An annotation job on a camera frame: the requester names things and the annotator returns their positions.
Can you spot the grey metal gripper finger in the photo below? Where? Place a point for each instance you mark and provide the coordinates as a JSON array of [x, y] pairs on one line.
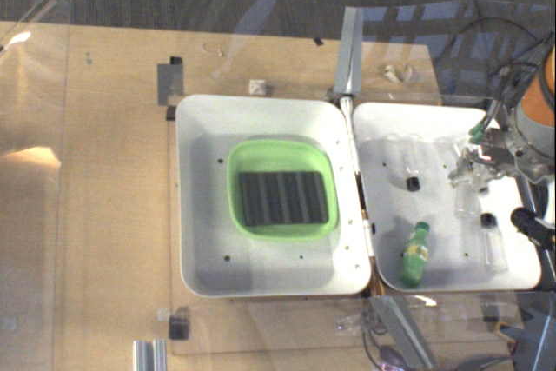
[[465, 176], [470, 154]]

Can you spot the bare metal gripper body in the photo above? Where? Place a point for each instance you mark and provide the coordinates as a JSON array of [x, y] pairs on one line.
[[499, 147]]

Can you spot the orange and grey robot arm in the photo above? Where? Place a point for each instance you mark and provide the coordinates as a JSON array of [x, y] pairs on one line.
[[535, 102]]

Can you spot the clear plastic bottle black cap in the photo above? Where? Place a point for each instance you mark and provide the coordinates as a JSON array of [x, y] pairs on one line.
[[406, 160], [493, 247]]

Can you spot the white plastic tray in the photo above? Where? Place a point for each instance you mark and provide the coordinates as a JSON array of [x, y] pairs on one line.
[[204, 195], [443, 239]]

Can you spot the green plastic bottle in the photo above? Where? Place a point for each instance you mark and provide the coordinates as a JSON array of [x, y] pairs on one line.
[[413, 258]]

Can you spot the green plastic bowl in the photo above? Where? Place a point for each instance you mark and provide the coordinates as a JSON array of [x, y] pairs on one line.
[[282, 156]]

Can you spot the black ribbed insert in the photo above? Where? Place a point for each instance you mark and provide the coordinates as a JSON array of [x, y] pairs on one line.
[[282, 199]]

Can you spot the small white block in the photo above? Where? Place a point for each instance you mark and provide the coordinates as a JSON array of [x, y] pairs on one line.
[[257, 87]]

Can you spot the black cylinder on white bracket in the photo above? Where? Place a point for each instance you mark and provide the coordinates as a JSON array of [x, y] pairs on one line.
[[531, 225]]

